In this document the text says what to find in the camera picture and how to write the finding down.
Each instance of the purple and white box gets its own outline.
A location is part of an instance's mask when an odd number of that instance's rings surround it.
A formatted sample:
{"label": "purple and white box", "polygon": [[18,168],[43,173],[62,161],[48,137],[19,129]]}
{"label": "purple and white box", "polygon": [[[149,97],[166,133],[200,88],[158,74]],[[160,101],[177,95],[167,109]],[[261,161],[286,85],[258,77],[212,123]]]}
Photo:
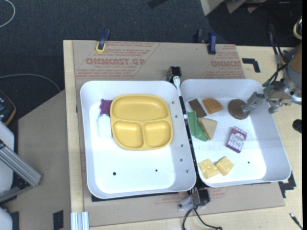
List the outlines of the purple and white box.
{"label": "purple and white box", "polygon": [[238,127],[233,127],[230,133],[228,144],[226,145],[231,150],[240,153],[244,146],[247,133]]}

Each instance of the blue clamp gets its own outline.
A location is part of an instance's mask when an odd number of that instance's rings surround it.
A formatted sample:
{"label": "blue clamp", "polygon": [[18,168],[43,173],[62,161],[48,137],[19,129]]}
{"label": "blue clamp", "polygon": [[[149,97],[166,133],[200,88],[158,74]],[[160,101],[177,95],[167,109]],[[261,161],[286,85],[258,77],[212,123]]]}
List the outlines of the blue clamp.
{"label": "blue clamp", "polygon": [[109,29],[104,29],[104,31],[102,32],[102,36],[101,36],[101,39],[100,39],[100,42],[97,43],[97,46],[96,46],[96,52],[98,54],[101,54],[105,51],[105,48],[106,48],[106,40],[109,39],[109,35],[110,35],[110,30]]}
{"label": "blue clamp", "polygon": [[208,33],[208,54],[215,55],[216,34],[214,31]]}

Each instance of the wire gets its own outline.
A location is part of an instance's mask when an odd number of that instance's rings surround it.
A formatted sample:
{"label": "wire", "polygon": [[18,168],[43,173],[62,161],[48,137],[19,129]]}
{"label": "wire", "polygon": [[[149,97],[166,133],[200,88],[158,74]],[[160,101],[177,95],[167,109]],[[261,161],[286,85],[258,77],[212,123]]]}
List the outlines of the wire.
{"label": "wire", "polygon": [[15,6],[14,6],[14,4],[13,4],[11,1],[8,1],[8,0],[3,0],[3,1],[6,1],[6,2],[8,2],[10,5],[12,5],[12,7],[13,7],[13,9],[14,9],[14,12],[13,12],[12,17],[11,17],[6,23],[0,25],[0,28],[1,28],[1,27],[4,27],[4,26],[7,25],[8,23],[10,23],[10,22],[12,21],[12,19],[15,17],[15,13],[16,13]]}
{"label": "wire", "polygon": [[51,82],[58,89],[58,91],[61,92],[61,89],[59,88],[59,86],[54,81],[52,81],[51,79],[46,78],[46,77],[44,77],[42,75],[38,75],[38,74],[32,74],[32,73],[11,74],[11,75],[0,76],[0,79],[20,77],[20,76],[30,76],[30,77],[43,78],[43,79]]}
{"label": "wire", "polygon": [[192,209],[190,209],[190,210],[188,210],[188,211],[186,212],[186,214],[185,214],[185,216],[184,216],[184,218],[183,218],[183,220],[182,220],[182,230],[186,230],[185,222],[186,222],[186,220],[187,220],[187,218],[188,218],[188,216],[189,216],[189,214],[191,213],[192,210],[195,211],[196,216],[197,216],[198,219],[202,222],[202,224],[204,224],[205,226],[207,226],[207,227],[209,227],[209,228],[213,228],[213,229],[215,229],[215,230],[223,230],[222,227],[214,227],[214,226],[211,226],[211,225],[206,224],[206,223],[201,219],[201,217],[199,216],[198,212],[196,211],[196,208],[197,208],[197,207],[193,207]]}

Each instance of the yellow block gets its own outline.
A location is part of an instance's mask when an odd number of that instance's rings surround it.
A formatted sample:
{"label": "yellow block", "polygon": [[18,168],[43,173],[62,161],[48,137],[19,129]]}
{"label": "yellow block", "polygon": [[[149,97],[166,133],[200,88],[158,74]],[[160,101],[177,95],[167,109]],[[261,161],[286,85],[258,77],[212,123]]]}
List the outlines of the yellow block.
{"label": "yellow block", "polygon": [[220,173],[225,176],[234,167],[234,164],[225,156],[215,165]]}
{"label": "yellow block", "polygon": [[219,170],[211,162],[210,159],[206,159],[202,162],[199,162],[198,165],[201,168],[201,172],[206,179],[213,177],[219,173]]}

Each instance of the white cable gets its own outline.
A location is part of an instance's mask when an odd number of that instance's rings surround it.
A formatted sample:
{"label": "white cable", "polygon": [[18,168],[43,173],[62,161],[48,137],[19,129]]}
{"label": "white cable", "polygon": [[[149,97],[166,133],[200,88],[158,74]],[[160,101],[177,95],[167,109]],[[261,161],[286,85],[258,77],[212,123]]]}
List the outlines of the white cable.
{"label": "white cable", "polygon": [[14,9],[14,13],[13,13],[12,17],[11,17],[6,23],[0,25],[0,28],[1,28],[1,27],[4,27],[4,26],[7,25],[8,23],[10,23],[10,22],[12,21],[12,19],[15,17],[15,13],[16,13],[15,6],[14,6],[14,4],[13,4],[11,1],[8,1],[8,0],[3,0],[3,1],[6,1],[6,2],[8,2],[10,5],[12,5],[12,7],[13,7],[13,9]]}

